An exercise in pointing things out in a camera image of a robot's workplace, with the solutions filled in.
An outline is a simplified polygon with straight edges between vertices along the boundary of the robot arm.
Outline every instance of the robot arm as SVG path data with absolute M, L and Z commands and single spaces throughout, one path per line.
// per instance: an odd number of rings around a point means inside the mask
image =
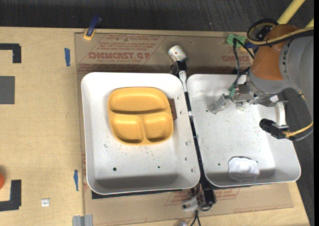
M 212 108 L 213 113 L 225 109 L 231 102 L 261 104 L 275 107 L 276 122 L 263 119 L 260 126 L 276 138 L 294 139 L 298 133 L 313 129 L 313 121 L 303 129 L 290 132 L 285 124 L 284 104 L 286 101 L 273 102 L 272 97 L 287 88 L 301 93 L 308 110 L 314 118 L 314 29 L 298 30 L 289 24 L 274 25 L 265 40 L 249 40 L 260 45 L 244 84 L 236 84 L 229 95 L 223 95 Z

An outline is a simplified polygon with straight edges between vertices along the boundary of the yellow compartment tray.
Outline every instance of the yellow compartment tray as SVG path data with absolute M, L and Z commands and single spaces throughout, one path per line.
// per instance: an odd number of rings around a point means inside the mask
M 152 87 L 114 90 L 108 100 L 112 134 L 126 145 L 158 144 L 173 134 L 173 117 L 165 94 Z

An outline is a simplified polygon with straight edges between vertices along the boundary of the white tray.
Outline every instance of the white tray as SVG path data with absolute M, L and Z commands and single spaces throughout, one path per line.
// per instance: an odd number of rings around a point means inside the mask
M 123 87 L 155 87 L 174 99 L 174 133 L 163 143 L 129 146 L 112 135 L 107 101 Z M 96 193 L 188 189 L 200 178 L 182 84 L 171 74 L 89 73 L 81 82 L 87 182 Z
M 296 181 L 301 169 L 293 146 L 287 139 L 278 140 L 259 127 L 263 118 L 275 120 L 275 109 L 250 105 L 238 111 L 235 105 L 211 113 L 211 106 L 228 94 L 235 75 L 196 74 L 187 80 L 194 124 L 207 179 L 218 187 Z M 228 161 L 247 157 L 258 162 L 256 180 L 239 182 L 228 176 Z

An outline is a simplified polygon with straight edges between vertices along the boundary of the wooden board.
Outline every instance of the wooden board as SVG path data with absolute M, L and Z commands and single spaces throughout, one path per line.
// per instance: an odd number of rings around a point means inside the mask
M 83 31 L 0 27 L 1 43 L 19 43 L 22 47 L 21 64 L 12 64 L 11 52 L 0 50 L 0 75 L 15 76 L 15 104 L 0 105 L 0 170 L 6 179 L 0 190 L 0 201 L 9 198 L 10 180 L 22 180 L 22 205 L 19 210 L 0 212 L 0 225 L 72 225 L 74 215 L 85 214 L 74 53 L 74 34 Z M 225 34 L 150 30 L 99 32 Z M 71 52 L 69 67 L 65 63 L 64 48 Z M 78 170 L 79 191 L 73 179 L 74 170 Z M 201 219 L 202 225 L 308 225 L 296 183 L 289 184 L 289 189 L 294 208 L 205 217 Z M 50 198 L 50 206 L 41 206 L 44 198 Z

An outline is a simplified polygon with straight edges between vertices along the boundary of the black cable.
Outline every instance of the black cable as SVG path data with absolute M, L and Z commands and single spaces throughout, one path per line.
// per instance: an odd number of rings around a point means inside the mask
M 193 226 L 195 224 L 197 218 L 198 218 L 198 210 L 195 211 L 195 217 L 194 217 L 194 220 L 193 220 L 193 222 L 191 223 L 190 226 Z
M 203 207 L 199 208 L 199 210 L 203 211 L 203 212 L 207 212 L 212 208 L 212 206 L 209 206 L 207 209 L 204 209 Z
M 193 194 L 193 197 L 194 197 L 195 196 L 195 188 L 194 187 L 191 188 L 190 191 L 191 191 L 191 193 Z
M 200 190 L 199 184 L 197 184 L 197 185 L 195 186 L 195 189 L 196 189 L 195 195 L 197 195 L 197 194 L 199 193 L 199 190 Z
M 235 39 L 240 45 L 242 45 L 244 47 L 244 49 L 249 53 L 249 55 L 252 57 L 252 59 L 255 59 L 255 56 L 250 52 L 250 50 L 239 39 L 237 39 L 237 38 L 235 38 Z
M 238 54 L 237 54 L 237 51 L 236 51 L 236 44 L 237 44 L 237 39 L 234 38 L 233 39 L 233 51 L 234 51 L 234 55 L 235 55 L 235 59 L 236 59 L 236 68 L 237 68 L 237 78 L 234 82 L 234 88 L 237 88 L 238 86 L 238 80 L 239 80 L 239 77 L 240 77 L 240 62 L 239 62 L 239 57 L 238 57 Z
M 275 39 L 269 39 L 269 40 L 258 40 L 258 39 L 253 39 L 251 37 L 251 33 L 260 26 L 263 25 L 269 25 L 269 26 L 276 26 L 277 25 L 273 20 L 271 19 L 262 19 L 256 23 L 254 23 L 247 31 L 247 38 L 248 40 L 252 43 L 255 44 L 257 46 L 272 46 L 274 44 L 283 42 L 283 41 L 287 41 L 287 40 L 292 40 L 295 38 L 299 38 L 299 37 L 305 37 L 305 36 L 313 36 L 314 35 L 314 28 L 310 27 L 310 28 L 304 28 L 304 29 L 300 29 L 300 30 L 296 30 L 293 31 L 289 34 L 285 34 L 281 37 L 277 37 Z
M 248 66 L 245 70 L 243 70 L 239 75 L 242 76 L 243 74 L 247 73 L 250 69 L 250 66 Z
M 198 225 L 201 226 L 198 215 L 197 215 L 197 221 L 198 221 Z

